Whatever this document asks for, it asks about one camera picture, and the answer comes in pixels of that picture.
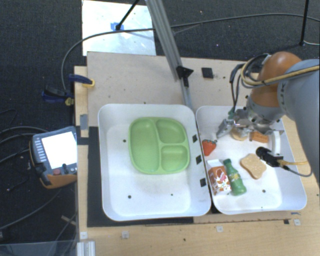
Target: toy bottle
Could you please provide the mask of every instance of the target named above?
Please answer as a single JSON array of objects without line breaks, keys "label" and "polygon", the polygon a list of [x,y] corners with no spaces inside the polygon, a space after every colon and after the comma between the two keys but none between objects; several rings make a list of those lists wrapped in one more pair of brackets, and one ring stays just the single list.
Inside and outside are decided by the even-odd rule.
[{"label": "toy bottle", "polygon": [[246,193],[247,188],[244,186],[244,183],[243,183],[238,171],[232,166],[231,160],[226,159],[223,161],[223,164],[226,167],[226,174],[227,174],[229,181],[230,181],[232,193],[235,196],[239,196],[239,195]]}]

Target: yellow clamp pad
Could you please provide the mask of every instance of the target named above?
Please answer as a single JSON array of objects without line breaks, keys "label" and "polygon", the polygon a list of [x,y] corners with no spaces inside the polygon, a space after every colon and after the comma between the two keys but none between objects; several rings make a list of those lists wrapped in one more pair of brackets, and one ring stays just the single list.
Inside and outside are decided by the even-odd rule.
[{"label": "yellow clamp pad", "polygon": [[82,86],[83,86],[83,87],[87,87],[87,88],[93,88],[93,87],[95,87],[95,84],[96,84],[95,80],[93,80],[93,79],[90,79],[90,80],[92,81],[92,84],[83,83]]}]

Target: black bracket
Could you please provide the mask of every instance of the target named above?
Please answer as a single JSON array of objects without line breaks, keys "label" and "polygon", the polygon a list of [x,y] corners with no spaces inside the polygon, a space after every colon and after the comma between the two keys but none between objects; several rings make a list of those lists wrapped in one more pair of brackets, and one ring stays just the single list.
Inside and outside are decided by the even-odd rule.
[{"label": "black bracket", "polygon": [[189,87],[188,77],[192,74],[193,70],[183,66],[177,66],[176,72],[178,74],[179,79],[183,79],[184,86]]}]

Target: wooden table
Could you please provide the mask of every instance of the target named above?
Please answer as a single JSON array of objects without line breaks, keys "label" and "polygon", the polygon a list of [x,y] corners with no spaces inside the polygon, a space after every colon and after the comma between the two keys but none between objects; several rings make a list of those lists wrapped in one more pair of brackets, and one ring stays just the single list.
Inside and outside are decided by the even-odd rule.
[{"label": "wooden table", "polygon": [[[142,65],[144,57],[126,54],[101,53],[88,55],[88,68],[77,66],[75,73],[87,75],[93,62],[102,62],[104,70],[110,72],[110,86],[105,86],[108,93],[104,95],[105,103],[159,103],[158,98],[166,95],[158,95],[151,101],[139,98],[139,90],[128,92],[128,99],[124,98],[124,79],[131,81],[131,86],[145,87],[144,79],[155,76],[150,74],[154,70],[153,65],[160,65],[161,70],[167,69],[167,74],[161,76],[164,79],[173,80],[166,67],[164,57],[148,56],[151,62]],[[127,65],[134,64],[139,67],[140,73],[131,73],[130,77],[124,75],[127,71],[122,70],[121,60]],[[194,74],[189,78],[191,98],[194,109],[202,105],[225,105],[231,104],[231,93],[228,85],[229,75],[238,61],[189,59],[182,58],[187,68],[194,69]],[[112,68],[117,65],[121,74],[117,75]],[[203,79],[201,67],[213,68],[214,79]],[[95,77],[96,87],[101,86],[103,81]],[[179,82],[172,92],[180,91]],[[239,96],[239,105],[244,105],[245,95],[248,91],[242,90]],[[88,94],[92,91],[75,84],[75,116],[76,125],[81,127],[81,136],[88,137],[86,124],[81,118],[89,113],[89,126],[96,122],[91,118],[91,109],[88,109]],[[182,98],[163,100],[164,104],[182,104]],[[291,150],[297,162],[306,159],[293,121],[283,118],[286,133],[291,145]],[[299,166],[299,172],[308,173],[308,165]],[[131,225],[121,227],[87,227],[87,183],[88,183],[88,146],[78,145],[78,207],[79,207],[79,232],[80,239],[87,238],[95,241],[96,255],[98,256],[200,256],[200,255],[310,255],[315,256],[320,252],[320,200],[319,187],[316,179],[312,176],[302,178],[302,183],[307,195],[307,205],[298,212],[264,212],[240,215],[207,214],[195,217],[193,224],[179,225]],[[122,232],[128,232],[129,238],[123,239]]]}]

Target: green plate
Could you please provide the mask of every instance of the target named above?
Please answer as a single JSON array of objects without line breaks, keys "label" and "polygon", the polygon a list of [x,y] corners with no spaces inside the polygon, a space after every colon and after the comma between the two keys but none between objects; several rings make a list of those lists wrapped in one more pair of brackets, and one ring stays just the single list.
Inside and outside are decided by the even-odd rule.
[{"label": "green plate", "polygon": [[145,174],[172,174],[190,162],[183,125],[171,118],[143,117],[129,127],[129,153],[133,166]]}]

